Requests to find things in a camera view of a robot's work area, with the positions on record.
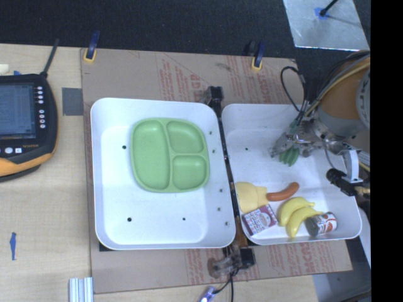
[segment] black floor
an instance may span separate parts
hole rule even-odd
[[[370,46],[371,0],[353,0]],[[0,43],[242,55],[297,61],[308,87],[349,52],[295,48],[283,0],[0,0]]]

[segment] wooden table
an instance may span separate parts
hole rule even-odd
[[[39,74],[51,46],[2,45],[9,73]],[[55,155],[36,172],[0,183],[0,301],[68,301],[73,277],[91,277],[82,116],[62,115],[62,88],[81,88],[80,48],[59,47],[48,71],[59,109]],[[10,238],[16,233],[15,260]],[[94,301],[197,301],[206,286],[95,294]],[[214,302],[230,301],[229,286]],[[234,301],[317,301],[312,276],[234,284]]]

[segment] banana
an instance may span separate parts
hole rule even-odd
[[[314,205],[315,203],[310,203],[303,197],[294,197],[285,201],[277,213],[279,226],[285,226],[294,211],[306,206],[313,207]]]
[[[290,236],[291,238],[295,237],[295,235],[298,232],[298,229],[300,228],[301,223],[305,219],[315,215],[320,215],[321,213],[323,212],[316,211],[311,206],[306,206],[298,209],[297,211],[294,211],[286,226],[288,236]]]

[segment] metal base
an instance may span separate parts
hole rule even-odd
[[[339,0],[325,16],[319,12],[332,0],[283,0],[296,47],[369,50],[353,0]]]

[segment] cardboard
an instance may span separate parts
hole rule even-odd
[[[281,86],[280,72],[295,66],[292,60],[263,58],[259,72],[252,57],[186,53],[97,50],[93,63],[82,60],[82,95],[86,146],[91,267],[95,293],[168,288],[226,281],[213,278],[209,259],[224,257],[221,249],[111,251],[99,244],[94,227],[93,169],[89,112],[101,98],[137,98],[199,102],[208,86],[222,86],[223,106],[231,103],[290,104]],[[297,75],[284,72],[293,100],[302,102]],[[350,271],[346,242],[287,243],[254,246],[256,265],[240,271],[235,281]]]

